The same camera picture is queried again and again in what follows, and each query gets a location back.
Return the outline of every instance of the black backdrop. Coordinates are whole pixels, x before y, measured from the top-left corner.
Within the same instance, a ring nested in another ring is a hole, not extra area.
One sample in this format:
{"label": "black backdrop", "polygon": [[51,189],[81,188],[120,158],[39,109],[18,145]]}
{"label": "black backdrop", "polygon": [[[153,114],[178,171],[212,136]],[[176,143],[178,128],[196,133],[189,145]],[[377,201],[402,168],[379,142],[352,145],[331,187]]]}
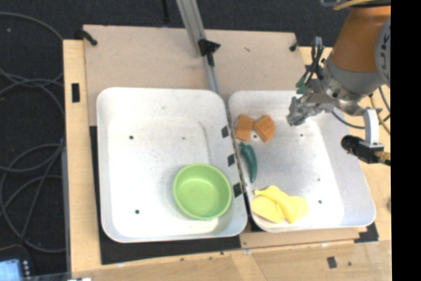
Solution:
{"label": "black backdrop", "polygon": [[[167,2],[170,26],[182,27],[175,0]],[[333,45],[347,15],[347,10],[321,7],[319,0],[198,0],[198,4],[205,28],[295,32],[301,45],[309,45],[315,35],[321,36],[325,45]],[[7,13],[42,20],[58,35],[31,20]],[[25,78],[56,78],[62,72],[60,38],[73,38],[75,30],[83,24],[162,26],[163,18],[161,0],[0,0],[0,68]],[[60,109],[45,91],[47,88],[63,104],[62,88],[57,84],[42,88],[8,87],[12,83],[0,74],[1,166],[10,166],[24,151],[41,144],[56,144],[64,136]],[[41,163],[55,149],[38,149],[17,162],[16,167]],[[26,174],[7,175],[5,170],[0,170],[0,178],[4,180],[3,201],[6,203],[20,186],[41,177],[45,170],[43,166]],[[60,161],[53,163],[49,174],[61,174]],[[17,234],[25,227],[39,182],[28,186],[7,207],[8,219]],[[60,179],[46,179],[24,237],[38,274],[66,270],[64,253],[52,254],[28,247],[35,245],[50,250],[64,246],[62,200]],[[10,229],[0,211],[0,249],[16,243],[22,240]]]}

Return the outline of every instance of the wooden table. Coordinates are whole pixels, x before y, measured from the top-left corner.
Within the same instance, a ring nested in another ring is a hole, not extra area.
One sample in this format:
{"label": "wooden table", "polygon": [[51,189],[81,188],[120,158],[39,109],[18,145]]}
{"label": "wooden table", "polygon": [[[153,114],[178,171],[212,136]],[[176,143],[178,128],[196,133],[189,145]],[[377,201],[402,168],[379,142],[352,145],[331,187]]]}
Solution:
{"label": "wooden table", "polygon": [[[391,275],[390,169],[361,163],[376,205],[379,240],[354,243],[366,228],[240,235],[241,249],[102,265],[89,126],[104,86],[207,88],[200,57],[183,29],[84,26],[96,40],[64,41],[69,271],[93,280],[388,280]],[[209,30],[221,43],[216,75],[221,96],[239,89],[293,89],[310,49],[289,50],[292,33]],[[384,88],[389,97],[388,88]],[[376,93],[376,103],[382,99]],[[364,101],[362,106],[370,106]],[[360,119],[348,118],[361,123]],[[360,130],[351,133],[364,137]],[[380,130],[386,151],[390,137]]]}

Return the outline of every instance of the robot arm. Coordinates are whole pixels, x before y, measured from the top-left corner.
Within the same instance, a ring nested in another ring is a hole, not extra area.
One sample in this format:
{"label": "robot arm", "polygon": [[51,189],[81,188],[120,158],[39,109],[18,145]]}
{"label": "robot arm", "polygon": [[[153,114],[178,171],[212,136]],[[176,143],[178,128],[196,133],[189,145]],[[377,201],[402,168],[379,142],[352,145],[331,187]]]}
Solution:
{"label": "robot arm", "polygon": [[297,83],[297,94],[301,96],[292,98],[287,121],[292,126],[300,125],[307,117],[322,111],[332,113],[334,108],[351,116],[363,116],[366,139],[347,136],[342,146],[367,163],[390,164],[390,158],[379,156],[384,147],[378,141],[378,111],[359,106],[363,97],[380,86],[390,87],[390,0],[321,2],[336,9],[349,5],[351,11],[323,66],[322,40],[314,40],[312,64],[306,66],[307,71]]}

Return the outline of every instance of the white tray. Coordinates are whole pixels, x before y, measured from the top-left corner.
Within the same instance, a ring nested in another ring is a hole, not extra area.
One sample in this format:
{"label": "white tray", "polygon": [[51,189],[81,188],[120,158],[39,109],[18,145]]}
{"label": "white tray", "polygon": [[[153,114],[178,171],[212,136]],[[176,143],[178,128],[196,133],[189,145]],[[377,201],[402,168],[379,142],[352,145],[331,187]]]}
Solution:
{"label": "white tray", "polygon": [[300,195],[309,203],[306,217],[289,224],[269,222],[252,214],[256,224],[267,232],[359,227],[371,224],[376,209],[359,160],[341,147],[348,127],[333,115],[321,113],[300,126],[286,120],[294,91],[240,91],[229,100],[236,127],[240,114],[255,119],[270,115],[276,133],[264,143],[255,132],[250,141],[257,157],[257,178],[250,183],[247,163],[240,157],[247,198],[253,190],[275,185],[289,195]]}
{"label": "white tray", "polygon": [[117,242],[235,236],[247,224],[242,196],[220,218],[187,218],[172,183],[191,163],[240,182],[223,100],[194,89],[109,88],[97,99],[101,222]]}

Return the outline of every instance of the green plastic bowl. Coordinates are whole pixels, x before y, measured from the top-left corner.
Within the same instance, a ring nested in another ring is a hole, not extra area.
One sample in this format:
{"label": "green plastic bowl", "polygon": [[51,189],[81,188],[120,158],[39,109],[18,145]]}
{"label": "green plastic bowl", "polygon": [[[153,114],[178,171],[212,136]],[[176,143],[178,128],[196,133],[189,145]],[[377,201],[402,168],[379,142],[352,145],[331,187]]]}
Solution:
{"label": "green plastic bowl", "polygon": [[222,216],[232,200],[230,182],[209,164],[195,163],[182,168],[174,180],[173,190],[182,212],[199,220]]}

